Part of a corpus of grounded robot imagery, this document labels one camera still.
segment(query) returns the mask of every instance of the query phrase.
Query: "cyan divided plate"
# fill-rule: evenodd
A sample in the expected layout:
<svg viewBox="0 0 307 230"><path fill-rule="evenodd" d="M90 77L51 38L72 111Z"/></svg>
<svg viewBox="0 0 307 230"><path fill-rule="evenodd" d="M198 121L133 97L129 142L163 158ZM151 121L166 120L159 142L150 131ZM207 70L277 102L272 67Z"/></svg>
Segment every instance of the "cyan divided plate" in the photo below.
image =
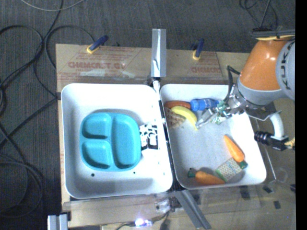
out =
<svg viewBox="0 0 307 230"><path fill-rule="evenodd" d="M100 171L127 171L141 159L140 130L136 121L118 113L93 113L80 127L83 162Z"/></svg>

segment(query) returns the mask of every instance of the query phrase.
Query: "white plastic tray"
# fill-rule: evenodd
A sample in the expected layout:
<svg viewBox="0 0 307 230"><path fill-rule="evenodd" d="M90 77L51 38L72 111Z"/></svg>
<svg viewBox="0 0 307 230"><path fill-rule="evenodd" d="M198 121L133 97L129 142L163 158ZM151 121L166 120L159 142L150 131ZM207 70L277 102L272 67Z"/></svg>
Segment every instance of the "white plastic tray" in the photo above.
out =
<svg viewBox="0 0 307 230"><path fill-rule="evenodd" d="M227 85L167 84L161 88L163 104L167 101L191 101L197 98L222 100L227 94ZM186 120L178 128L169 128L171 152L176 177L186 189L238 186L262 183L266 178L266 169L254 132L247 114L235 115L220 125L207 124L195 131ZM223 185L203 186L188 178L190 168L203 168L215 174L215 170L231 158L224 143L223 135L229 135L245 154L248 167Z"/></svg>
<svg viewBox="0 0 307 230"><path fill-rule="evenodd" d="M167 191L173 182L161 121L158 96L146 85L83 84L65 86L61 93L65 185L77 199L152 194ZM81 159L79 133L82 120L95 112L130 115L138 125L156 121L159 149L142 151L140 162L123 172L89 168Z"/></svg>

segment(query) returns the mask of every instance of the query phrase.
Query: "blue plastic bottle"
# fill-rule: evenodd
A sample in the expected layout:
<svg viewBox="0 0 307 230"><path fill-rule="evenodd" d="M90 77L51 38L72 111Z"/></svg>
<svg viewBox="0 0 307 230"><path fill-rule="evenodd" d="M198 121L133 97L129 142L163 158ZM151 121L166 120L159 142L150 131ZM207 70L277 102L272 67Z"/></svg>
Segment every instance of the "blue plastic bottle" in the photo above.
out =
<svg viewBox="0 0 307 230"><path fill-rule="evenodd" d="M219 103L218 100L210 98L193 99L190 101L191 111L203 111L204 109L207 108L216 107L218 103Z"/></svg>

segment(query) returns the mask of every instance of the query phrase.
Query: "white cable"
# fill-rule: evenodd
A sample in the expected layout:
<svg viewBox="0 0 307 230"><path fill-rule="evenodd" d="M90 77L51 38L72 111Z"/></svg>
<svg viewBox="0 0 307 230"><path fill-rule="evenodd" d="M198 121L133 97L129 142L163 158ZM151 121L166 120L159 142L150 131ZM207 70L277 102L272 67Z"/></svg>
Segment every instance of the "white cable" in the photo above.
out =
<svg viewBox="0 0 307 230"><path fill-rule="evenodd" d="M80 0L80 1L78 1L77 3L74 3L73 5L71 5L71 6L69 6L69 7L62 8L62 9L57 9L57 10L42 9L42 8L39 8L39 7L37 7L37 6L34 6L34 5L32 5L32 4L28 3L28 2L26 2L25 0L21 0L21 1L24 2L25 4L29 5L30 7L35 8L35 9L38 9L38 10L43 10L43 11L48 11L48 12L57 12L57 11L61 11L61 10L70 9L70 8L76 6L77 4L84 2L85 0Z"/></svg>

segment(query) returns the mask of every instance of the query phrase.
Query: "dark gray floor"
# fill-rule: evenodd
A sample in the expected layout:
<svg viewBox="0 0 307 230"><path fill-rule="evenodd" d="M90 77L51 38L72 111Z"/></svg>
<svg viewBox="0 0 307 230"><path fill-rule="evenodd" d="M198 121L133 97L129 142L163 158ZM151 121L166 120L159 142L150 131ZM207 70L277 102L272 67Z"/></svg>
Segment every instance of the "dark gray floor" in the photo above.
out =
<svg viewBox="0 0 307 230"><path fill-rule="evenodd" d="M48 10L61 2L25 1ZM65 8L79 0L63 1ZM150 48L152 29L164 28L168 49L189 50L204 38L205 51L249 53L256 43L250 32L259 27L267 1L87 0L59 13L47 49L55 62L55 43L89 45L90 35L108 35L106 46ZM46 216L61 209L58 114L56 66L46 52L37 55L37 33L44 38L58 12L21 0L0 0L0 6L0 229L45 229ZM262 26L295 29L295 0L271 0Z"/></svg>

